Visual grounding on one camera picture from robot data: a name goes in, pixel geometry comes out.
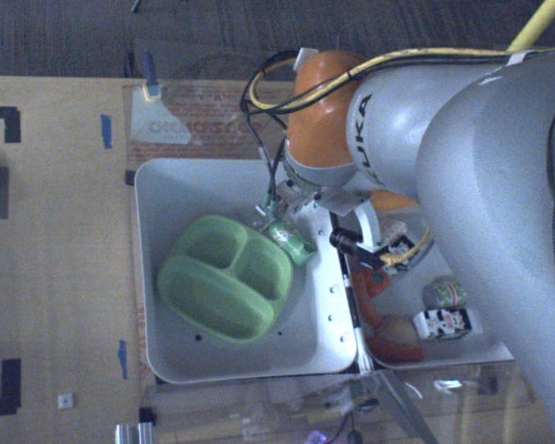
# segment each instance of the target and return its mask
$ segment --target blue tape marker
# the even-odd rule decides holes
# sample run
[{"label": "blue tape marker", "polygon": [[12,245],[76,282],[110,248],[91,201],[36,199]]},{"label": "blue tape marker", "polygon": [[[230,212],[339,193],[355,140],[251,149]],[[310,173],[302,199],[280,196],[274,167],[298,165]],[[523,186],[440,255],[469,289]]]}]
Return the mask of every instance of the blue tape marker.
[{"label": "blue tape marker", "polygon": [[106,150],[113,148],[113,133],[111,131],[111,117],[109,115],[101,115],[101,135],[103,136],[103,145]]},{"label": "blue tape marker", "polygon": [[119,350],[117,351],[117,357],[119,357],[119,363],[121,364],[123,379],[128,380],[128,349],[125,340],[119,341]]}]

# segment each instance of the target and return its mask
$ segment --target gray carpet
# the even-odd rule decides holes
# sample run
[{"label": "gray carpet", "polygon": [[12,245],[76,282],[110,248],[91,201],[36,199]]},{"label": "gray carpet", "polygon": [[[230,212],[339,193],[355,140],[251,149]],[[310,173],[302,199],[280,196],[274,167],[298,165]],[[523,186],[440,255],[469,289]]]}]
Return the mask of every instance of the gray carpet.
[{"label": "gray carpet", "polygon": [[[507,46],[543,0],[0,0],[0,75],[242,79],[278,50]],[[538,46],[555,46],[555,20]]]}]

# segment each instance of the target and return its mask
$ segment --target small white block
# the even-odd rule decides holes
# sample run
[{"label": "small white block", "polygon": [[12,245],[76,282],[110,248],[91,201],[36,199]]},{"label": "small white block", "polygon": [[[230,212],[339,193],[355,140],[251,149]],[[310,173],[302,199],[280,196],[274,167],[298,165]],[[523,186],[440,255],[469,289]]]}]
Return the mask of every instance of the small white block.
[{"label": "small white block", "polygon": [[57,408],[60,410],[74,408],[74,394],[65,393],[63,395],[57,395]]}]

